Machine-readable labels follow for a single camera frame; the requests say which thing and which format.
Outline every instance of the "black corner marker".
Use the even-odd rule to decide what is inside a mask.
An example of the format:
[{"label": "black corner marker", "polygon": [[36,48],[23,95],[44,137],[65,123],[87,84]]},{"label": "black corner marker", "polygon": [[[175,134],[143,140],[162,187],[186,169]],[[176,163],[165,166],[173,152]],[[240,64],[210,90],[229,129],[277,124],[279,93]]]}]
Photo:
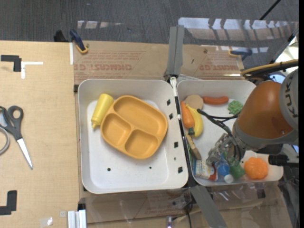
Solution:
[{"label": "black corner marker", "polygon": [[10,215],[17,210],[17,191],[8,191],[6,206],[0,206],[0,215]]},{"label": "black corner marker", "polygon": [[14,55],[1,55],[2,62],[14,62],[14,72],[21,72],[21,58]]},{"label": "black corner marker", "polygon": [[74,85],[74,93],[78,92],[78,87],[79,87],[79,85]]}]

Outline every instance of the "orange toy fruit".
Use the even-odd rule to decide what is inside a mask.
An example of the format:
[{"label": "orange toy fruit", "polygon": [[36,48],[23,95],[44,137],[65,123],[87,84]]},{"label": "orange toy fruit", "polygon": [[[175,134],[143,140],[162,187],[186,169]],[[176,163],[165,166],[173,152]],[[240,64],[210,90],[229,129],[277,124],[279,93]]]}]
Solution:
[{"label": "orange toy fruit", "polygon": [[263,179],[268,174],[267,163],[258,157],[250,157],[244,163],[244,170],[251,179]]}]

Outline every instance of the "blue bottle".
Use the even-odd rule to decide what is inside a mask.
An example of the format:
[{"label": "blue bottle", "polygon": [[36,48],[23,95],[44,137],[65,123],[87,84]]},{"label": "blue bottle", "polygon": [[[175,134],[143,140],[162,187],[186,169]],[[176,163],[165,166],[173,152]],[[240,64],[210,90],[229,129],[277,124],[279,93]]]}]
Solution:
[{"label": "blue bottle", "polygon": [[223,154],[220,156],[220,160],[214,163],[214,166],[217,170],[217,172],[224,176],[224,180],[226,183],[232,183],[233,182],[233,176],[230,174],[230,166],[225,160]]}]

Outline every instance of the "toy sausage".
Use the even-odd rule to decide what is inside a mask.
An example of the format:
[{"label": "toy sausage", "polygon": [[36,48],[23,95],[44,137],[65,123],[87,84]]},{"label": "toy sausage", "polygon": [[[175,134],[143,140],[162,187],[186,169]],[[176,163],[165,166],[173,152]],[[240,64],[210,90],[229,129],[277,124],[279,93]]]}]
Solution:
[{"label": "toy sausage", "polygon": [[210,105],[223,105],[229,101],[229,98],[227,96],[219,97],[219,98],[212,98],[208,96],[203,97],[203,101],[206,104]]}]

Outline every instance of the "yellow divided plate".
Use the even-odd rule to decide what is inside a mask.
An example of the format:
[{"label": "yellow divided plate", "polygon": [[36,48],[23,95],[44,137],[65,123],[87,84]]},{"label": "yellow divided plate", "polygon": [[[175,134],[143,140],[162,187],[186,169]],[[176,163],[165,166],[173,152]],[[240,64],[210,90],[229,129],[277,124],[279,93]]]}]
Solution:
[{"label": "yellow divided plate", "polygon": [[161,111],[131,95],[117,98],[100,125],[108,144],[136,159],[151,157],[167,129],[168,122]]}]

